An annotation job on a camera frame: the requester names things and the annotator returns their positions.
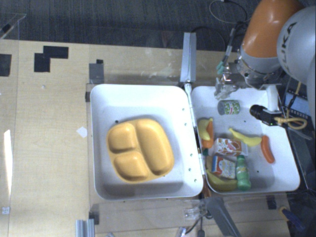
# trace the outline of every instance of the small carton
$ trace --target small carton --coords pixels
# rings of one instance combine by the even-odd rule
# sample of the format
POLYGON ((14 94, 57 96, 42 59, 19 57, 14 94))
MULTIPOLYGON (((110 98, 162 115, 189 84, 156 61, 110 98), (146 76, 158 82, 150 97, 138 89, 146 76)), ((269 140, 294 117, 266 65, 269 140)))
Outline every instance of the small carton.
POLYGON ((239 140, 217 138, 211 151, 224 156, 248 156, 247 145, 239 140))
POLYGON ((236 164, 233 161, 222 158, 221 156, 213 156, 211 172, 229 179, 236 177, 236 164))

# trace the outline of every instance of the white tray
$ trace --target white tray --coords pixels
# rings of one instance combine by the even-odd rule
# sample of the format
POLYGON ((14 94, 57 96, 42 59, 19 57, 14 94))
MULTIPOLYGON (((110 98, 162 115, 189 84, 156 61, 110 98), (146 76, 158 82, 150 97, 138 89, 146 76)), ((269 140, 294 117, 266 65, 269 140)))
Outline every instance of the white tray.
POLYGON ((218 192, 221 194, 259 194, 294 191, 300 185, 300 176, 294 156, 284 128, 267 126, 249 113, 252 105, 258 104, 267 107, 268 97, 265 90, 253 88, 239 89, 231 93, 227 100, 238 100, 240 113, 238 115, 219 115, 218 100, 214 97, 215 87, 200 86, 192 92, 192 102, 197 121, 201 118, 213 117, 215 138, 233 138, 228 131, 230 127, 249 136, 267 135, 270 139, 270 148, 275 162, 269 164, 260 149, 260 145, 249 147, 249 156, 246 161, 249 168, 252 187, 247 192, 232 191, 218 192))
POLYGON ((198 195, 203 187, 188 98, 175 86, 101 84, 91 91, 94 183, 103 199, 177 198, 198 195), (118 122, 150 118, 170 141, 175 164, 170 173, 140 184, 119 179, 106 147, 108 130, 118 122))

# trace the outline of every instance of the table top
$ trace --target table top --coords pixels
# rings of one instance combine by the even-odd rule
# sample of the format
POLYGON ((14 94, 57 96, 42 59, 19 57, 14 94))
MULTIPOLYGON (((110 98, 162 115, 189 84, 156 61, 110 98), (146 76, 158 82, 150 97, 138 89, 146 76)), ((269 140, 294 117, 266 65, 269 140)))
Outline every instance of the table top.
MULTIPOLYGON (((0 41, 0 53, 12 55, 10 76, 0 77, 0 103, 5 106, 0 119, 1 132, 10 130, 13 149, 11 188, 8 156, 5 150, 1 153, 0 236, 75 236, 76 220, 87 220, 94 204, 88 137, 78 130, 87 129, 89 64, 103 60, 105 83, 176 85, 182 50, 0 41), (43 53, 44 46, 68 47, 68 58, 51 58, 50 72, 37 73, 35 53, 43 53)), ((214 85, 222 56, 223 52, 197 51, 197 80, 214 85)), ((4 138, 0 142, 4 148, 4 138)), ((225 203, 243 236, 289 236, 287 223, 277 210, 268 209, 266 197, 231 197, 225 203)), ((277 195, 276 203, 288 206, 286 195, 277 195)), ((96 226, 100 237, 108 232, 116 237, 174 237, 179 226, 194 222, 184 219, 187 200, 98 204, 107 211, 105 223, 96 226)), ((203 225, 207 236, 220 236, 213 219, 203 225)))

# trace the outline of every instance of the yellow divided plate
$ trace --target yellow divided plate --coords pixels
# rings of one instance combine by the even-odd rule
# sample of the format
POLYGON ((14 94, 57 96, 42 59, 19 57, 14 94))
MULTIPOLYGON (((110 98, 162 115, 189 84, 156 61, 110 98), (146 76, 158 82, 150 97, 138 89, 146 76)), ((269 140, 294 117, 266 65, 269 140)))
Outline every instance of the yellow divided plate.
POLYGON ((170 142, 155 120, 143 118, 115 125, 109 130, 106 140, 114 170, 125 182, 153 180, 173 168, 170 142))

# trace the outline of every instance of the yellow cord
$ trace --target yellow cord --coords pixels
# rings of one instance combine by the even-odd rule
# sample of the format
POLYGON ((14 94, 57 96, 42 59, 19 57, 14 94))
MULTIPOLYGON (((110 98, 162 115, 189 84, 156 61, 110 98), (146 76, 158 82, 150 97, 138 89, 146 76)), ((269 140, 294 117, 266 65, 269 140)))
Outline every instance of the yellow cord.
MULTIPOLYGON (((302 84, 301 82, 298 83, 296 91, 295 91, 295 95, 298 95, 298 92, 300 91, 300 88, 301 88, 301 84, 302 84)), ((282 125, 283 123, 287 123, 287 125, 294 130, 301 130, 307 126, 307 120, 304 118, 290 118, 290 110, 289 109, 287 109, 287 111, 286 111, 286 118, 275 117, 275 121, 279 125, 282 125), (301 122, 302 124, 300 126, 293 126, 291 123, 295 122, 295 121, 301 122)))

